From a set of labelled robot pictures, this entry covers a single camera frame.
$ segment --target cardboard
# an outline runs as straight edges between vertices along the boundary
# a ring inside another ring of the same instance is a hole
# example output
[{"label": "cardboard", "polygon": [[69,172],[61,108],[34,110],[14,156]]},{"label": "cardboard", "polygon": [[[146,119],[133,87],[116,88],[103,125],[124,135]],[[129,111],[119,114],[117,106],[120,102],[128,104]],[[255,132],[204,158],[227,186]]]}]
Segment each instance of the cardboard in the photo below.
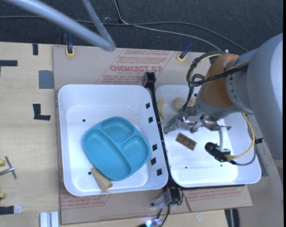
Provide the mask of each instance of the cardboard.
[{"label": "cardboard", "polygon": [[[75,47],[74,51],[74,56],[68,57],[65,46],[53,46],[61,224],[156,216],[159,210],[151,209],[149,203],[162,194],[161,189],[89,197],[76,197],[67,192],[63,183],[58,92],[68,84],[140,84],[147,71],[155,72],[156,88],[164,84],[187,84],[189,66],[201,53],[189,52],[184,61],[179,62],[176,57],[180,52],[173,51],[117,48],[106,52],[96,47]],[[209,62],[204,61],[195,72],[205,74],[209,66]],[[184,196],[182,204],[173,206],[170,213],[252,205],[246,186],[186,190]]]}]

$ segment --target blue plate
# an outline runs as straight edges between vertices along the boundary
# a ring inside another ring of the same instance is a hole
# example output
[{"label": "blue plate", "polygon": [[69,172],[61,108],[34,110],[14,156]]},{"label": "blue plate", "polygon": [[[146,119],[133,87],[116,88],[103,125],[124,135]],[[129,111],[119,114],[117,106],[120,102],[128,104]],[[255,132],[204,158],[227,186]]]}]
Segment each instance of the blue plate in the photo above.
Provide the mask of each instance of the blue plate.
[{"label": "blue plate", "polygon": [[106,119],[89,129],[83,148],[94,167],[112,181],[135,173],[151,154],[143,135],[122,117]]}]

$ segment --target white tray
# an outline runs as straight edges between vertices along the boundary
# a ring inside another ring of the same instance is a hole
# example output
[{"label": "white tray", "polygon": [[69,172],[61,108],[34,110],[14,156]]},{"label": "white tray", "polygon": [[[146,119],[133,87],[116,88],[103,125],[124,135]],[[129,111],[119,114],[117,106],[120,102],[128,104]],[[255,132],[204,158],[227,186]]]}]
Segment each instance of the white tray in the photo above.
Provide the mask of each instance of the white tray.
[{"label": "white tray", "polygon": [[[164,85],[157,89],[156,98],[164,99],[162,127],[168,124],[177,113],[174,100],[181,97],[183,102],[188,96],[188,86]],[[220,120],[219,125],[231,126],[227,132],[227,145],[232,155],[243,153],[251,144],[246,122],[240,113],[233,113]],[[178,133],[182,133],[197,142],[192,151],[176,142]],[[236,166],[228,162],[219,162],[204,149],[207,142],[220,143],[219,133],[201,127],[198,132],[190,133],[186,126],[164,135],[168,162],[173,180],[183,187],[205,187],[235,184],[250,184],[261,177],[258,159],[248,166]],[[236,159],[238,163],[249,162],[253,158],[253,150],[244,157]]]},{"label": "white tray", "polygon": [[[66,85],[58,94],[63,158],[63,178],[66,189],[76,196],[134,192],[162,188],[168,172],[158,133],[150,93],[137,85]],[[82,138],[95,124],[114,116],[132,123],[151,147],[151,157],[145,165],[113,187],[103,192],[92,175],[92,163],[87,158]]]}]

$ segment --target gray floor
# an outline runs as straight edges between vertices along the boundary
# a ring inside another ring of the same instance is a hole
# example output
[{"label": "gray floor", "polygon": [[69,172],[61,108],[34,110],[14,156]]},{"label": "gray floor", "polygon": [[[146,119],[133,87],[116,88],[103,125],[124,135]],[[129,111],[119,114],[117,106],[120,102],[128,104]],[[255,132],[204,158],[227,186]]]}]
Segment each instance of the gray floor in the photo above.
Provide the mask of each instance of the gray floor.
[{"label": "gray floor", "polygon": [[[254,117],[250,117],[256,138],[262,134]],[[240,227],[283,227],[284,226],[284,194],[283,187],[270,151],[264,144],[258,145],[261,160],[264,162],[268,176],[252,185],[248,185],[252,207],[239,208]]]}]

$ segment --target wooden table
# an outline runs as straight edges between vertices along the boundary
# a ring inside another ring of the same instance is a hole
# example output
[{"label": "wooden table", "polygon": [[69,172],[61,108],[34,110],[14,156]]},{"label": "wooden table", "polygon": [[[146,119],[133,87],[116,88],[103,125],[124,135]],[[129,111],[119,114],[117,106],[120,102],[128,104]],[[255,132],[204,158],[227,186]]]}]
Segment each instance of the wooden table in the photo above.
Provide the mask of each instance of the wooden table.
[{"label": "wooden table", "polygon": [[[22,213],[1,215],[0,226],[39,226],[39,213],[60,212],[58,156],[55,128],[54,89],[39,89],[38,72],[53,70],[52,45],[40,44],[38,56],[32,44],[0,42],[0,60],[17,60],[17,67],[0,71],[0,159],[8,156],[15,173],[0,176],[0,192],[6,199],[0,206],[22,207]],[[33,104],[49,121],[34,120]],[[0,171],[8,168],[6,164]],[[111,220],[68,226],[135,227],[144,218]],[[169,215],[166,227],[227,227],[223,210]]]}]

